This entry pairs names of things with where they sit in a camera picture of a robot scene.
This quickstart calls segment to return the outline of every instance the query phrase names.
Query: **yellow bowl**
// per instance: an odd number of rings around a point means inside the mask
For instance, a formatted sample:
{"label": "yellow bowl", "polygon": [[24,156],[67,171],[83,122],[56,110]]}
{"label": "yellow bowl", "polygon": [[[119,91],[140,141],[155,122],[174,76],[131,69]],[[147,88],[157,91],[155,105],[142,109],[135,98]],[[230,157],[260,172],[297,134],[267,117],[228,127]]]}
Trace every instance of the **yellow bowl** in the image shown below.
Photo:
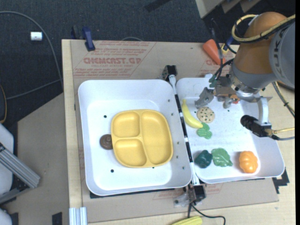
{"label": "yellow bowl", "polygon": [[127,167],[155,167],[173,156],[171,132],[160,112],[140,109],[116,114],[111,126],[117,160]]}

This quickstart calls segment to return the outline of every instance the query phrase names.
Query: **blue clamp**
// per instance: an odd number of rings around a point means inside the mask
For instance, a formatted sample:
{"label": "blue clamp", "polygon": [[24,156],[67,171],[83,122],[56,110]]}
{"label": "blue clamp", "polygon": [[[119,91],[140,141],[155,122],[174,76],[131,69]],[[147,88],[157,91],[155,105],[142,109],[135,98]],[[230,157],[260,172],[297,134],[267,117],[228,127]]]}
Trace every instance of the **blue clamp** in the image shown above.
{"label": "blue clamp", "polygon": [[82,35],[83,38],[86,39],[85,46],[88,51],[94,51],[95,46],[93,44],[92,36],[91,36],[91,31],[88,27],[83,27],[82,28]]}

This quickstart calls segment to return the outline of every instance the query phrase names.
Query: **dark green pepper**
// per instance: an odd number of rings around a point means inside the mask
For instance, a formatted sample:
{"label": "dark green pepper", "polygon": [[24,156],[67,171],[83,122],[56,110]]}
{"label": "dark green pepper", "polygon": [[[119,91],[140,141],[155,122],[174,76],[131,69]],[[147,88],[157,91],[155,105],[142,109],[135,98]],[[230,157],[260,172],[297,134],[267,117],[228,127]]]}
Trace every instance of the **dark green pepper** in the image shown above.
{"label": "dark green pepper", "polygon": [[211,164],[212,155],[207,151],[203,150],[195,159],[195,164],[201,168],[206,168]]}

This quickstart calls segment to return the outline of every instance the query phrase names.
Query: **black carpet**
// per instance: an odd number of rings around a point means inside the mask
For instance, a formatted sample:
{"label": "black carpet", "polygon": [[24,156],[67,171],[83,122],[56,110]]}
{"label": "black carpet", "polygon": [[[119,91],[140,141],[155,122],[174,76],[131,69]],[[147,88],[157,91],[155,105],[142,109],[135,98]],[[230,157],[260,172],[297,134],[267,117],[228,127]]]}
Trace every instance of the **black carpet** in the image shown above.
{"label": "black carpet", "polygon": [[[88,26],[94,40],[206,42],[211,39],[210,21],[221,28],[220,42],[229,37],[234,22],[244,15],[239,5],[227,14],[221,7],[201,19],[195,0],[0,0],[0,11],[25,14],[45,30],[62,73],[61,40],[71,38],[71,28]],[[295,0],[262,0],[249,13],[277,11],[295,14]],[[16,14],[0,14],[0,83],[7,99],[9,127],[62,93],[53,83],[28,95],[29,90],[59,79],[46,39],[31,41],[39,31],[32,21]]]}

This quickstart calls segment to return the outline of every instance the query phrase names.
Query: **table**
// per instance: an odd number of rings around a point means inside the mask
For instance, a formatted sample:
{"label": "table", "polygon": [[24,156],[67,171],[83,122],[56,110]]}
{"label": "table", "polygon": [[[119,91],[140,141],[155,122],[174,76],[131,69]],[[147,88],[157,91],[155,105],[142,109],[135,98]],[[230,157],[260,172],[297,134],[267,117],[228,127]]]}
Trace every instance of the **table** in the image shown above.
{"label": "table", "polygon": [[[78,130],[76,125],[75,111],[75,93],[74,93],[74,75],[72,66],[72,46],[84,47],[82,40],[62,40],[62,55],[63,55],[63,77],[64,77],[64,99],[65,99],[65,116],[66,116],[66,137],[67,137],[67,169],[68,169],[68,189],[69,189],[69,207],[80,208],[83,206],[84,197],[82,194],[82,183],[80,177],[80,154],[78,151]],[[98,41],[99,46],[107,48],[106,41]],[[197,43],[149,43],[155,51],[154,68],[163,68],[167,64],[176,64],[178,61],[185,61],[185,66],[190,65],[189,69],[180,70],[181,77],[195,76],[197,73],[193,70],[193,64],[208,66],[210,59],[202,50],[202,44]],[[151,57],[146,56],[149,51],[146,49],[146,54],[141,61],[146,63]],[[146,79],[147,76],[157,74],[147,73],[146,67],[140,66],[139,69],[134,69],[129,77],[135,79]],[[294,104],[294,93],[284,91],[284,95],[290,104]],[[274,129],[294,127],[294,119],[286,108],[283,107],[281,100],[277,97],[271,85],[268,85],[262,94],[265,97],[273,97],[269,102],[270,122]],[[256,205],[237,206],[222,209],[213,209],[204,211],[205,214],[223,215],[226,217],[228,224],[295,224],[295,151],[294,140],[279,141],[280,150],[290,183],[286,187],[280,187],[279,201],[272,203],[262,203]],[[177,220],[187,217],[184,210],[181,212],[164,214],[159,216],[139,217],[139,211],[136,211],[136,218],[123,219],[122,224],[171,224]],[[203,224],[222,224],[222,220],[211,220],[203,218]],[[110,219],[104,222],[89,222],[89,224],[113,225],[120,224],[120,221]]]}

